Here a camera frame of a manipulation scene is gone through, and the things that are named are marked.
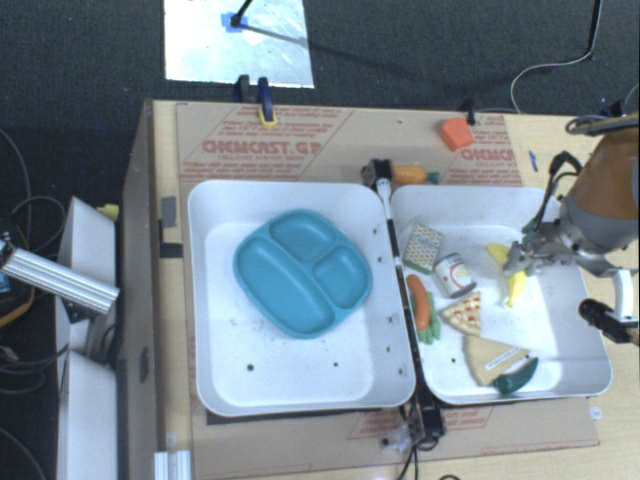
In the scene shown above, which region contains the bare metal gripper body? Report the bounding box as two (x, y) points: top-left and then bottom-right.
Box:
(522, 221), (617, 275)

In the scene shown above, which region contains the yellow banana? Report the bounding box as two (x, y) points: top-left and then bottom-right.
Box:
(485, 242), (529, 309)

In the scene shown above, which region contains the small white and yellow can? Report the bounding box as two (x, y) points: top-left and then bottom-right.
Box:
(432, 252), (478, 300)

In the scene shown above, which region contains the white plastic tray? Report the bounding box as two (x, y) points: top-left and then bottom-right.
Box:
(187, 179), (418, 418)
(389, 183), (614, 406)

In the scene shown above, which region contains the yellow pizza slice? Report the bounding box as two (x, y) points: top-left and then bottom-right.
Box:
(440, 291), (483, 339)

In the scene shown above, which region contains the orange sausage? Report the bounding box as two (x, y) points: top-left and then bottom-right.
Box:
(405, 273), (433, 332)

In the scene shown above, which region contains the tan bread wedge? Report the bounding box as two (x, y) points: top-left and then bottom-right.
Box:
(461, 334), (531, 388)

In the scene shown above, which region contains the green lettuce leaf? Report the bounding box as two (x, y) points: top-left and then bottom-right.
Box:
(416, 291), (443, 345)

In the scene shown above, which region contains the thin black and white rod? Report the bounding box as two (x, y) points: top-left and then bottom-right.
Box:
(375, 177), (432, 419)

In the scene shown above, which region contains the green pepper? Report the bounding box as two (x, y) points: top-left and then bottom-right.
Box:
(491, 356), (540, 396)

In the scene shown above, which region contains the orange carrot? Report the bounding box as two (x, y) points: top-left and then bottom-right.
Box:
(391, 164), (441, 186)

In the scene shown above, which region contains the orange carton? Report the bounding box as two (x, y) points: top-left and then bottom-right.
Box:
(440, 117), (475, 153)

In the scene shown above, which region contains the blue divided plate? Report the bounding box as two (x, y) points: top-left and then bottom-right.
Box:
(232, 208), (374, 341)

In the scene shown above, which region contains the brown cardboard board, red print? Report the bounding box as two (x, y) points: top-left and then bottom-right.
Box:
(174, 102), (601, 465)

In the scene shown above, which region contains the black cylinder on white bracket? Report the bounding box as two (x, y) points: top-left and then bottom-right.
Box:
(578, 267), (640, 345)

